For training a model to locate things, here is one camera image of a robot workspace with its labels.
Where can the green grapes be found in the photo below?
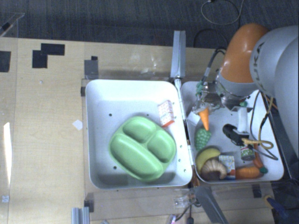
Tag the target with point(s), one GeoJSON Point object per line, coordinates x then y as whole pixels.
{"type": "Point", "coordinates": [202, 139]}

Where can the thin orange carrot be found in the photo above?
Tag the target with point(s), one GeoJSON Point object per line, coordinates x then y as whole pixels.
{"type": "Point", "coordinates": [258, 162]}

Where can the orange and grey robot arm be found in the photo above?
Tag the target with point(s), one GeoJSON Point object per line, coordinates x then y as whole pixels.
{"type": "Point", "coordinates": [268, 62]}

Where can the white plastic tray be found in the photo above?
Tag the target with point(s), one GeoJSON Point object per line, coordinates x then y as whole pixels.
{"type": "Point", "coordinates": [222, 120]}
{"type": "Point", "coordinates": [105, 106]}

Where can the white cube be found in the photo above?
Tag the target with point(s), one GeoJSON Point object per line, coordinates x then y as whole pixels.
{"type": "Point", "coordinates": [192, 118]}

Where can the brown croissant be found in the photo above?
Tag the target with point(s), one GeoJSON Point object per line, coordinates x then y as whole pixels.
{"type": "Point", "coordinates": [213, 170]}

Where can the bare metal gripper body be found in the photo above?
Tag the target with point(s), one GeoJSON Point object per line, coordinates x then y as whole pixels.
{"type": "Point", "coordinates": [211, 94]}

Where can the thick orange carrot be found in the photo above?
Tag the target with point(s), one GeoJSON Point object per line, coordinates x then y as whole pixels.
{"type": "Point", "coordinates": [247, 172]}

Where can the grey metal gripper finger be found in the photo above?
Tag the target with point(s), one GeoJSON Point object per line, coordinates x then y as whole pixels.
{"type": "Point", "coordinates": [213, 109]}
{"type": "Point", "coordinates": [197, 108]}

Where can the small green and white can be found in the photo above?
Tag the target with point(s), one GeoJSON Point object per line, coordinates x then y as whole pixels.
{"type": "Point", "coordinates": [247, 153]}

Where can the green divided plate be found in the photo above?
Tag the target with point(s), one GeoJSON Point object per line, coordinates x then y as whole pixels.
{"type": "Point", "coordinates": [140, 153]}

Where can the small white printed carton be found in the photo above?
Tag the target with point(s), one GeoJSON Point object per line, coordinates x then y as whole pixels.
{"type": "Point", "coordinates": [227, 162]}

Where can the white and orange carton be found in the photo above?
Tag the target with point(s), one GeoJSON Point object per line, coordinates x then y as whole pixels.
{"type": "Point", "coordinates": [166, 113]}

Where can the small orange carrot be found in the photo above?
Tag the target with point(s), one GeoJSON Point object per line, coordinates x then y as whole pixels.
{"type": "Point", "coordinates": [204, 118]}

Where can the yellow banana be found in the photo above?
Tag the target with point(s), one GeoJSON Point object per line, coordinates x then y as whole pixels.
{"type": "Point", "coordinates": [205, 154]}

